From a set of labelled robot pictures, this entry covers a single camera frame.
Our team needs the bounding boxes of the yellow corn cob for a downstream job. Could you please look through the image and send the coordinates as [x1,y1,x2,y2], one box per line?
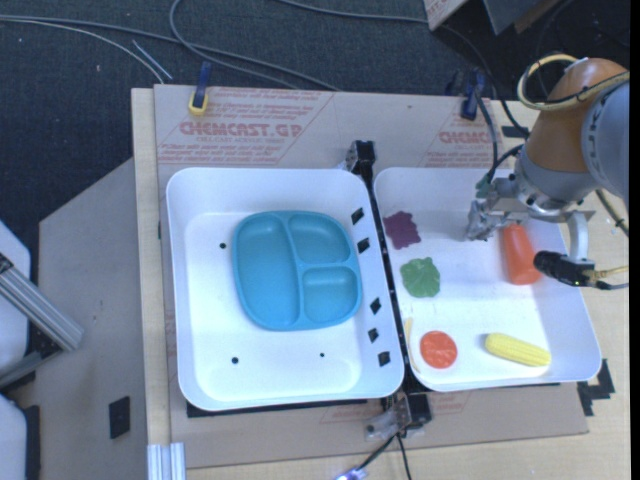
[483,332,553,368]

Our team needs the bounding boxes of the white plastic tray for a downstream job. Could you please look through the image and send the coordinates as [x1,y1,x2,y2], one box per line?
[164,166,406,413]
[372,166,603,394]

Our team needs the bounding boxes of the green broccoli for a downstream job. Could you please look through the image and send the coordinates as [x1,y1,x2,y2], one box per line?
[399,256,442,299]

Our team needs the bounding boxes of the orange carrot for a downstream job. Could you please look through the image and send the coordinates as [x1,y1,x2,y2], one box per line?
[502,222,543,287]

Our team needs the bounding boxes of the blue divided plate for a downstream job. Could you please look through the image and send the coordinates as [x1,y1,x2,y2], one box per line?
[231,210,363,332]

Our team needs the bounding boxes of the black block with wires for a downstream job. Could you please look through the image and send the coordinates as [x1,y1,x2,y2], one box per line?
[364,391,434,442]
[344,139,376,175]

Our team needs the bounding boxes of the orange round slice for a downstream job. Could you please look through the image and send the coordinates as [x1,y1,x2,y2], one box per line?
[419,330,459,369]

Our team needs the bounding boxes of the black cylinder on white bracket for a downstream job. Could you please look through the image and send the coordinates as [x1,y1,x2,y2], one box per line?
[528,208,597,288]

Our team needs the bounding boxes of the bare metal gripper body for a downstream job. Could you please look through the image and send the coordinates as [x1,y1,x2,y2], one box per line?
[483,176,557,219]

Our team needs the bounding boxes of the purple grapes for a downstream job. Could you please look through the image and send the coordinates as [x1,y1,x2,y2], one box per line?
[382,210,422,251]

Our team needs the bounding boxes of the brown cardboard board red print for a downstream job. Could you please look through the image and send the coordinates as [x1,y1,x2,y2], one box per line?
[152,83,591,470]

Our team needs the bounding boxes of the thin black rod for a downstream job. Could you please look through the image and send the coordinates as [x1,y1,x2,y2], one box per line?
[363,167,422,375]

